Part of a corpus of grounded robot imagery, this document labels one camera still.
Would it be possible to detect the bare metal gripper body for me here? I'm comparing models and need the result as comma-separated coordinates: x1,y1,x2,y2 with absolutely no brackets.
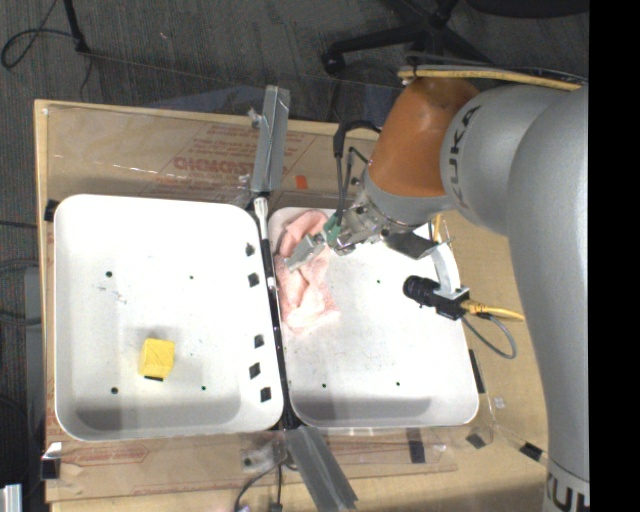
329,197,402,257

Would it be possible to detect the thin black and white rod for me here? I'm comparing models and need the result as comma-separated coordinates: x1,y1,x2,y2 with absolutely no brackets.
252,195,293,431

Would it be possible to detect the pink cloth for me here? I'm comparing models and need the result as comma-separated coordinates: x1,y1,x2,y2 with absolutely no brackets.
273,209,343,336

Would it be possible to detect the white plastic tray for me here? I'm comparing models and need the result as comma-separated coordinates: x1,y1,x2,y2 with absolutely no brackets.
266,206,481,430
52,193,286,443

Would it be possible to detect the yellow cube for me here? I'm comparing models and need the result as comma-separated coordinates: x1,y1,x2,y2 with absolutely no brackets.
138,337,177,383

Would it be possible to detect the black chair base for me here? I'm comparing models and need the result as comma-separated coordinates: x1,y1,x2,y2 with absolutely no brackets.
321,0,497,77

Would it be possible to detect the black cylinder on white bracket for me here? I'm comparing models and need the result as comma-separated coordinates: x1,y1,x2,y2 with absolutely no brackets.
402,244,472,322

